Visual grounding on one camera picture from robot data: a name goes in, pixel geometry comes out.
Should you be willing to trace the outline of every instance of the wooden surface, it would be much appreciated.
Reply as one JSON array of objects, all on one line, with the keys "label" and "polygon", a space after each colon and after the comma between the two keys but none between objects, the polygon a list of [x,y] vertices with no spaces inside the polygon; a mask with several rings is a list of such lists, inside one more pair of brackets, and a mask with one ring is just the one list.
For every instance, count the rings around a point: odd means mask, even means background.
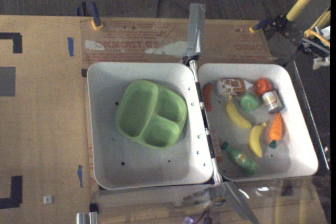
[{"label": "wooden surface", "polygon": [[[13,54],[10,40],[0,40],[0,66],[16,67],[15,97],[0,97],[0,198],[9,196],[11,176],[23,176],[23,203],[0,210],[1,224],[75,223],[76,213],[88,212],[89,203],[99,200],[99,192],[92,195],[90,187],[81,20],[0,16],[0,32],[23,36],[22,54]],[[68,37],[74,40],[73,57]],[[79,165],[83,187],[77,176]],[[251,207],[261,223],[306,223],[305,218],[324,223],[314,187],[307,184],[298,189],[292,199],[277,195],[251,201]],[[43,205],[44,195],[52,195],[51,205]],[[100,223],[181,223],[184,216],[202,211],[176,209],[171,203],[141,204],[140,200],[134,206],[111,207],[108,200],[99,200]],[[230,205],[215,208],[213,219],[214,223],[249,223]]]}]

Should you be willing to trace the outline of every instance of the green plate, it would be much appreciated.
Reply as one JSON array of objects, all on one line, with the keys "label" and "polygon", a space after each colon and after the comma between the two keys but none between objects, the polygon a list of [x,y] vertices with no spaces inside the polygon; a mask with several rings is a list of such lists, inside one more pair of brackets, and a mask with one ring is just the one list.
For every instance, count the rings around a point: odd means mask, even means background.
[{"label": "green plate", "polygon": [[179,139],[187,105],[177,93],[147,80],[131,83],[119,103],[115,124],[126,137],[151,148],[168,148]]}]

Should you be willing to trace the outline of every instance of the gray square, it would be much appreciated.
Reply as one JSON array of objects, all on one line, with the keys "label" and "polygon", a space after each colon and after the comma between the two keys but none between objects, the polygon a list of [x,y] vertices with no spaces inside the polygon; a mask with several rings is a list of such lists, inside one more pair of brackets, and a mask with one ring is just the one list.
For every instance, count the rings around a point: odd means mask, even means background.
[{"label": "gray square", "polygon": [[15,67],[0,67],[1,96],[15,96]]}]

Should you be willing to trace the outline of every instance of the green bottle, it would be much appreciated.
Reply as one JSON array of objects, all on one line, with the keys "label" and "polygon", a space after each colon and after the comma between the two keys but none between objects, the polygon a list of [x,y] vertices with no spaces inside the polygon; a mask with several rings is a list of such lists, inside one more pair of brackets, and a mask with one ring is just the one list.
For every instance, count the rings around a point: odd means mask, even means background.
[{"label": "green bottle", "polygon": [[221,149],[226,152],[226,155],[231,162],[243,170],[244,174],[252,175],[259,168],[259,165],[256,162],[252,161],[244,152],[229,146],[229,143],[224,142],[221,145]]}]

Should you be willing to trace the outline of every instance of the red tomato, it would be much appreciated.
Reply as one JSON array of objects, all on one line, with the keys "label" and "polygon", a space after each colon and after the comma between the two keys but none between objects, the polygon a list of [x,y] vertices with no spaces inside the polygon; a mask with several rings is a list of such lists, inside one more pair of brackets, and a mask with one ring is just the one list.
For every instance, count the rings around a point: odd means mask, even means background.
[{"label": "red tomato", "polygon": [[258,79],[254,83],[254,92],[257,95],[263,95],[265,92],[269,92],[273,89],[268,79]]}]

